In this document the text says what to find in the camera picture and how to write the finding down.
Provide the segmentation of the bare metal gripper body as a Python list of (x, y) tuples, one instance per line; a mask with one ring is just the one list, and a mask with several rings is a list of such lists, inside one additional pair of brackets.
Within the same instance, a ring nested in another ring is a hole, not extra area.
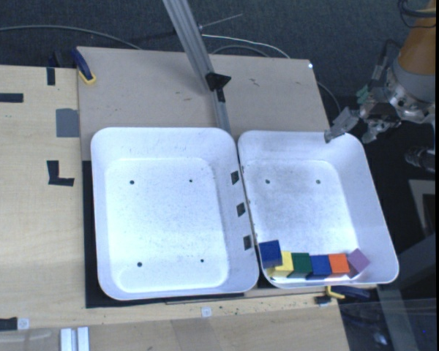
[(435, 128), (435, 103), (415, 98), (402, 86), (365, 86), (358, 91), (358, 105), (369, 131), (387, 131), (403, 121)]

